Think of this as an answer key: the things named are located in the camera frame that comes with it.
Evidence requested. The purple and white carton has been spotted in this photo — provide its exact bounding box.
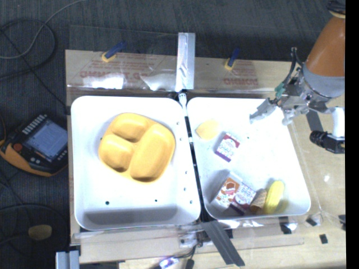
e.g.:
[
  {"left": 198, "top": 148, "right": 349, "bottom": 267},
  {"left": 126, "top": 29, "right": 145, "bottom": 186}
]
[
  {"left": 214, "top": 132, "right": 241, "bottom": 163},
  {"left": 229, "top": 182, "right": 257, "bottom": 216}
]

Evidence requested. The brown cardboard board red print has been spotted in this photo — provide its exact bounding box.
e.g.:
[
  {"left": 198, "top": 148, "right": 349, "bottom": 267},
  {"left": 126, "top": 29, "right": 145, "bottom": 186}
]
[{"left": 65, "top": 49, "right": 323, "bottom": 248}]

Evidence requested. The brown ice cream cone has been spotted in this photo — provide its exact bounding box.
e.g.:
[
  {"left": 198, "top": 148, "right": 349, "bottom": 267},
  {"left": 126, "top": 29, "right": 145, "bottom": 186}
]
[{"left": 249, "top": 188, "right": 268, "bottom": 215}]

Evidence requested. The yellow divided plate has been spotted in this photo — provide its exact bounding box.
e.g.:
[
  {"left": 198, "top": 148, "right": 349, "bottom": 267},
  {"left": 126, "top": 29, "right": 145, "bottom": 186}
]
[{"left": 97, "top": 112, "right": 177, "bottom": 183}]

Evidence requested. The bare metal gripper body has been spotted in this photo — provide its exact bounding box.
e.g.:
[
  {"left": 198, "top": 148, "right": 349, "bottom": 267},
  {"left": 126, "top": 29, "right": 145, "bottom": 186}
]
[{"left": 277, "top": 77, "right": 328, "bottom": 117}]

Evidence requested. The yellow corn cob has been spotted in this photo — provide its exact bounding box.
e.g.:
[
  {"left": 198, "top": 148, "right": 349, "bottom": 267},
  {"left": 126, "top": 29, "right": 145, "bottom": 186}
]
[{"left": 263, "top": 180, "right": 286, "bottom": 215}]

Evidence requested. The orange and white carton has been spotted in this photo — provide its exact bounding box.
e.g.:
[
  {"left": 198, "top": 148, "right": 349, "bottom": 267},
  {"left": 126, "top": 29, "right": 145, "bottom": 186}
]
[{"left": 215, "top": 177, "right": 243, "bottom": 208}]

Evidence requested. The yellow biscuit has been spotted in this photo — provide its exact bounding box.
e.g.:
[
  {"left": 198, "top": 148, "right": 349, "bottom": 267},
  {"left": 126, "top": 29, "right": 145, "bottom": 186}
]
[{"left": 195, "top": 119, "right": 220, "bottom": 141}]

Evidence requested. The black cylinder on white bracket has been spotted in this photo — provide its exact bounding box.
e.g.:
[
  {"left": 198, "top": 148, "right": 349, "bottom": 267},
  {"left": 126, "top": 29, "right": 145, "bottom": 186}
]
[{"left": 309, "top": 106, "right": 346, "bottom": 154}]

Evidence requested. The white plastic tray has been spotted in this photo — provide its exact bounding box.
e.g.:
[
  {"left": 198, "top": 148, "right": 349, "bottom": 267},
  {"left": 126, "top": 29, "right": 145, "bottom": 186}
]
[
  {"left": 70, "top": 95, "right": 202, "bottom": 231},
  {"left": 186, "top": 96, "right": 312, "bottom": 221}
]

